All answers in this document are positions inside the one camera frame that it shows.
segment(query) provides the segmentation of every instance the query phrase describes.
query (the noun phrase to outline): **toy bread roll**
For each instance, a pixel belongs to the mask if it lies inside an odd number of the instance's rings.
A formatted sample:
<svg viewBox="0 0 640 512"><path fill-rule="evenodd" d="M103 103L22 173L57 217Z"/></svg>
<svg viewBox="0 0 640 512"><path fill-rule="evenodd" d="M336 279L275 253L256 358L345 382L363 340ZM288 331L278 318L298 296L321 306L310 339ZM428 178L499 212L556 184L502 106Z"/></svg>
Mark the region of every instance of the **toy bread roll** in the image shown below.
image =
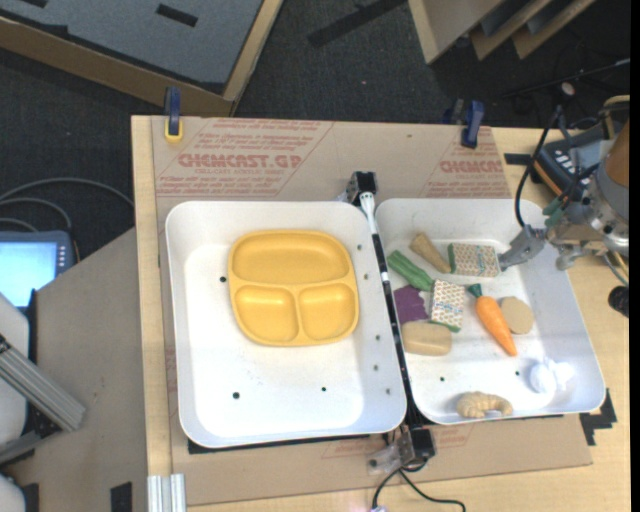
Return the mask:
<svg viewBox="0 0 640 512"><path fill-rule="evenodd" d="M442 257L438 249L435 248L429 237L424 233L418 233L412 240L409 248L419 256L422 256L443 274L449 274L451 272L449 262Z"/></svg>

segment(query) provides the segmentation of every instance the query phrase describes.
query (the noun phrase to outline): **toy carrot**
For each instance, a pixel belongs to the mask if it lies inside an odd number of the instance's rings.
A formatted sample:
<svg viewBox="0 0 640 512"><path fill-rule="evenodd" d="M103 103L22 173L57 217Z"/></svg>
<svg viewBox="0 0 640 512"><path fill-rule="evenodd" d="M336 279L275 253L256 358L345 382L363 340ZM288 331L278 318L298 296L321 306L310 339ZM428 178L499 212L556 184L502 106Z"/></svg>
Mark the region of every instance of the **toy carrot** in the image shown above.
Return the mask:
<svg viewBox="0 0 640 512"><path fill-rule="evenodd" d="M516 344L511 336L509 325L502 315L498 301L493 297L482 295L479 284L473 284L467 290L476 297L476 314L478 318L498 343L510 356L518 355Z"/></svg>

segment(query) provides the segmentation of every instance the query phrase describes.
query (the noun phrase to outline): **blue screen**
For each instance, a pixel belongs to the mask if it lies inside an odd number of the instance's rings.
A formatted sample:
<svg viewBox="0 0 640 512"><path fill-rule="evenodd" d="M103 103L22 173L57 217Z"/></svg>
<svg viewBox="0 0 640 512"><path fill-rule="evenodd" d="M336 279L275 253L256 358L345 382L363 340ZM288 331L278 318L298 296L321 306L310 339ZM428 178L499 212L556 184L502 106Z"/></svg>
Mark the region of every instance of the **blue screen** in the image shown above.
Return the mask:
<svg viewBox="0 0 640 512"><path fill-rule="evenodd" d="M55 242L1 242L0 293L15 307L26 307L31 291L55 278L56 253Z"/></svg>

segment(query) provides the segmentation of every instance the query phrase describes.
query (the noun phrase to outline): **cardboard sheet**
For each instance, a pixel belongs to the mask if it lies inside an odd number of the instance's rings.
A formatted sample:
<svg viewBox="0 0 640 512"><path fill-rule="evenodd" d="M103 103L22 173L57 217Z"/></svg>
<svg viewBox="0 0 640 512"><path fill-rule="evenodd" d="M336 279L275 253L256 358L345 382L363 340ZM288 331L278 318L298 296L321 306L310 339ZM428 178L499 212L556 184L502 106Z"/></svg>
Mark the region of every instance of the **cardboard sheet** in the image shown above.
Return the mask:
<svg viewBox="0 0 640 512"><path fill-rule="evenodd" d="M479 146L459 126L185 118L178 144L151 118L158 232L190 199L339 199L354 171L374 171L376 201L392 197L509 197L489 128ZM191 453L180 426L166 246L160 240L173 471L189 505L373 487L368 457L381 436ZM438 451L416 481L580 466L591 456L577 416L430 427Z"/></svg>

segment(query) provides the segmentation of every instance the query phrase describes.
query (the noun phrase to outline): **yellow divided plate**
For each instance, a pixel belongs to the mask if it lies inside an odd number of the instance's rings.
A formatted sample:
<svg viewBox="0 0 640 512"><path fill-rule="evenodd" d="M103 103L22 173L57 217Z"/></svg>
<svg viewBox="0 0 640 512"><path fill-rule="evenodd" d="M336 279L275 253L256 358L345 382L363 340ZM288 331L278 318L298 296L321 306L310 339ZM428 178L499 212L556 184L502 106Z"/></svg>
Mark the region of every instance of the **yellow divided plate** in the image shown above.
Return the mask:
<svg viewBox="0 0 640 512"><path fill-rule="evenodd" d="M244 235L229 253L231 304L238 325L265 345L332 343L358 323L358 290L349 253L321 231Z"/></svg>

